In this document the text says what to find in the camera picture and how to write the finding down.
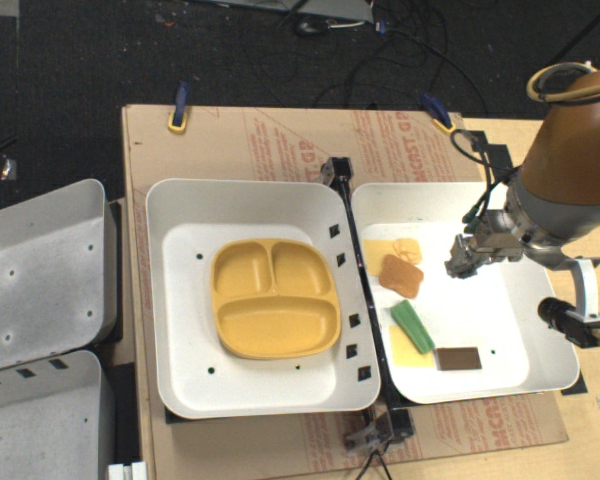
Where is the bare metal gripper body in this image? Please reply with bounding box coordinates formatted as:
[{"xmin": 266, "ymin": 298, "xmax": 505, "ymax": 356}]
[{"xmin": 471, "ymin": 208, "xmax": 531, "ymax": 266}]

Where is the pale orange round biscuit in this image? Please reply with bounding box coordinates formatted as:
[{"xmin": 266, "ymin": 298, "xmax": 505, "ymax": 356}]
[{"xmin": 392, "ymin": 237, "xmax": 424, "ymax": 266}]

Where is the orange-brown toast slice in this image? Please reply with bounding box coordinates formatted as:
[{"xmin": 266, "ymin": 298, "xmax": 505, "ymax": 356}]
[{"xmin": 378, "ymin": 253, "xmax": 425, "ymax": 300}]

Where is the white plastic tray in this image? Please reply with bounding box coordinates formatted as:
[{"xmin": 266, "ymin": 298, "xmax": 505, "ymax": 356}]
[
  {"xmin": 0, "ymin": 177, "xmax": 119, "ymax": 375},
  {"xmin": 0, "ymin": 350, "xmax": 116, "ymax": 480},
  {"xmin": 144, "ymin": 177, "xmax": 382, "ymax": 420},
  {"xmin": 350, "ymin": 181, "xmax": 581, "ymax": 405}
]

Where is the green ridged stick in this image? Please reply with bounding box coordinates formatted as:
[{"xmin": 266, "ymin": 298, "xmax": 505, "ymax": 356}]
[{"xmin": 389, "ymin": 299, "xmax": 437, "ymax": 355}]

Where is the yellow cheese slice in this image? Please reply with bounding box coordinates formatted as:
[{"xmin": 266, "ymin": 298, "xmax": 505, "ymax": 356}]
[
  {"xmin": 388, "ymin": 324, "xmax": 437, "ymax": 369},
  {"xmin": 362, "ymin": 239, "xmax": 397, "ymax": 278}
]

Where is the brown chocolate rectangle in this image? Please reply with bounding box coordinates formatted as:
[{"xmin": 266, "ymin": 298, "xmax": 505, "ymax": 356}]
[{"xmin": 435, "ymin": 346, "xmax": 483, "ymax": 372}]

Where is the thin black rod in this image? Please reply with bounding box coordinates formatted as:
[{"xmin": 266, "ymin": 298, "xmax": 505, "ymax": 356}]
[{"xmin": 335, "ymin": 176, "xmax": 404, "ymax": 415}]

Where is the yellow divided plate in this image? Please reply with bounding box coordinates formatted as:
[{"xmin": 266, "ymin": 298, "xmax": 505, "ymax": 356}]
[{"xmin": 209, "ymin": 238, "xmax": 343, "ymax": 361}]

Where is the brown cardboard board red print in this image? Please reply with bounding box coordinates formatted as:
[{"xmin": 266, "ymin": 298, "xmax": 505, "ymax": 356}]
[{"xmin": 121, "ymin": 103, "xmax": 570, "ymax": 480}]

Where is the black computer mouse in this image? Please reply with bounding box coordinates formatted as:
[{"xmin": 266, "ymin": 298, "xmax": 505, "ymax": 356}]
[{"xmin": 293, "ymin": 17, "xmax": 327, "ymax": 39}]

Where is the black cylinder on white bracket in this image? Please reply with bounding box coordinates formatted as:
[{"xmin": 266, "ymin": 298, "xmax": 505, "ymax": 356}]
[{"xmin": 537, "ymin": 256, "xmax": 600, "ymax": 350}]

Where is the black block with thin wires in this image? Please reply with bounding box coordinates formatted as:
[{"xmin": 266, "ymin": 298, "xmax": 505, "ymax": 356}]
[
  {"xmin": 323, "ymin": 156, "xmax": 355, "ymax": 189},
  {"xmin": 343, "ymin": 407, "xmax": 415, "ymax": 452}
]

